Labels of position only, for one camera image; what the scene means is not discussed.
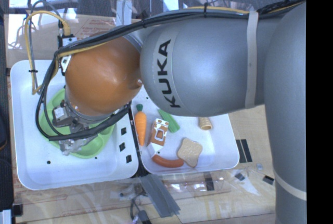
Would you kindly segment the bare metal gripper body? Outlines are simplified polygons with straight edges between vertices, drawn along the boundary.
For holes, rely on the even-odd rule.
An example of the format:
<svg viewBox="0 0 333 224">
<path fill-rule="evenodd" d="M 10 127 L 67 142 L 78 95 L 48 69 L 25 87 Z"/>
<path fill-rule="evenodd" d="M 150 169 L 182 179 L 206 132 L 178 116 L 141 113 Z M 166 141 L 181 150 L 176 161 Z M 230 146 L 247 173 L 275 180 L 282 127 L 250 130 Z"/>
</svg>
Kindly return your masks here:
<svg viewBox="0 0 333 224">
<path fill-rule="evenodd" d="M 55 130 L 57 135 L 53 136 L 52 140 L 79 140 L 90 137 L 87 120 L 75 113 L 64 100 L 61 101 L 60 105 L 53 108 L 52 115 L 52 125 L 55 128 L 66 128 L 66 134 Z"/>
</svg>

